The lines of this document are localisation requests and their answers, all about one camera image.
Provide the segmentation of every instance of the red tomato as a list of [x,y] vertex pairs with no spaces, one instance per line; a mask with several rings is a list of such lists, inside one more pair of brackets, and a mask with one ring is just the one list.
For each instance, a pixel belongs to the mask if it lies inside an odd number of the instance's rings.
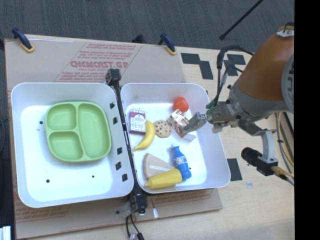
[[189,109],[189,105],[184,97],[179,97],[173,103],[174,110],[180,110],[181,112],[187,112]]

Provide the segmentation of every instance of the banana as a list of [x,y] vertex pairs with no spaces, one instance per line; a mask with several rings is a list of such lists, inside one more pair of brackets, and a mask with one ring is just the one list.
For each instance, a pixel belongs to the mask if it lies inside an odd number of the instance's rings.
[[146,120],[145,121],[145,135],[143,137],[143,139],[141,140],[141,142],[139,143],[139,145],[135,146],[133,148],[133,150],[139,150],[139,149],[146,149],[151,142],[154,140],[156,135],[156,129],[154,124],[149,121]]

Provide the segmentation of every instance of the table surface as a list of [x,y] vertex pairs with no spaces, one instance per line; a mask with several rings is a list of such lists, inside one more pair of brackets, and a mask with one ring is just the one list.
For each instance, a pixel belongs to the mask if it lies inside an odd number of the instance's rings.
[[[187,83],[201,85],[207,90],[209,99],[216,95],[217,70],[216,56],[218,50],[190,47],[176,47],[177,54]],[[199,55],[201,62],[209,62],[213,74],[212,79],[204,79],[199,64],[187,64],[182,60],[182,54]],[[243,52],[231,52],[243,56],[248,62],[250,55]],[[236,65],[244,69],[245,65]],[[237,76],[229,77],[227,81],[234,83]],[[229,90],[224,88],[220,101],[225,101]],[[256,123],[262,129],[276,129],[275,116]],[[160,218],[136,223],[138,230],[146,240],[292,240],[295,239],[295,195],[294,186],[279,177],[264,176],[255,167],[241,158],[241,151],[250,147],[262,152],[262,139],[250,136],[240,128],[225,127],[220,132],[220,138],[227,159],[236,159],[242,180],[230,183],[218,189],[223,209],[194,213],[188,215]],[[278,166],[286,169],[277,141],[275,141],[275,157],[279,159]],[[132,224],[130,231],[135,232]],[[35,237],[37,240],[78,240],[78,239],[117,239],[127,240],[127,230],[124,224]]]

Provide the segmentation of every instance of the bottle label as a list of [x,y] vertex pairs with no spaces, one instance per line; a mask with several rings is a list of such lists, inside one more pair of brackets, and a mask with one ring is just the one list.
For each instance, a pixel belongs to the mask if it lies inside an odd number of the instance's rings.
[[174,165],[178,166],[178,165],[182,165],[182,164],[186,164],[187,163],[187,159],[184,155],[176,157],[173,159]]

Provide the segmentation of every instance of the yellow bottle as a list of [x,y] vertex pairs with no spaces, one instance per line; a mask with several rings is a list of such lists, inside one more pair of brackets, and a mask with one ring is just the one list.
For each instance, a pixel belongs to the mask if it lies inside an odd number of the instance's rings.
[[144,186],[149,187],[152,190],[156,190],[172,186],[181,182],[181,172],[178,169],[174,168],[150,177],[148,179],[148,182],[146,182]]

